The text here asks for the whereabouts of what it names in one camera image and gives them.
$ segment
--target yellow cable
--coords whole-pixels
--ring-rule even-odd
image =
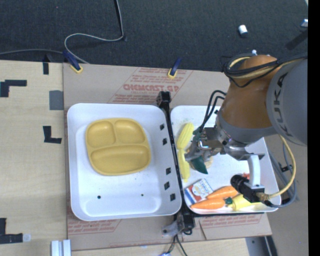
[[[291,157],[291,161],[292,161],[292,175],[291,175],[291,179],[290,181],[288,182],[288,184],[283,188],[281,189],[280,191],[276,192],[276,193],[273,193],[273,194],[265,194],[265,193],[257,193],[257,196],[260,198],[260,200],[263,202],[263,201],[267,201],[271,198],[274,198],[276,196],[279,196],[281,194],[283,194],[284,192],[286,192],[292,185],[292,183],[294,182],[295,180],[295,177],[296,177],[296,160],[295,160],[295,157],[294,157],[294,154],[292,153],[287,141],[285,140],[284,137],[282,137],[281,135],[279,135],[285,148],[287,149],[290,157]]]

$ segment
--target toy carrot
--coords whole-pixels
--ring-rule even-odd
[[[238,191],[231,185],[229,186],[223,186],[216,191],[212,192],[209,194],[206,198],[207,199],[213,199],[213,198],[229,198],[229,197],[234,197],[238,194]]]
[[[222,198],[206,199],[196,202],[190,206],[191,209],[215,210],[224,207],[226,204]]]

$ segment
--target cardboard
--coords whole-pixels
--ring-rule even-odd
[[[180,105],[206,106],[214,90],[227,91],[228,78],[220,72],[178,70],[175,79],[167,77],[169,70],[128,66],[83,64],[75,73],[63,64],[64,115],[77,103],[155,104],[160,91],[171,93],[170,107]],[[67,199],[70,199],[68,172],[68,134],[65,120],[65,163]],[[67,232],[72,250],[168,244],[161,228],[172,223],[173,216],[82,221],[68,204]],[[244,238],[271,235],[266,214],[210,216],[195,218],[191,235],[184,242]]]

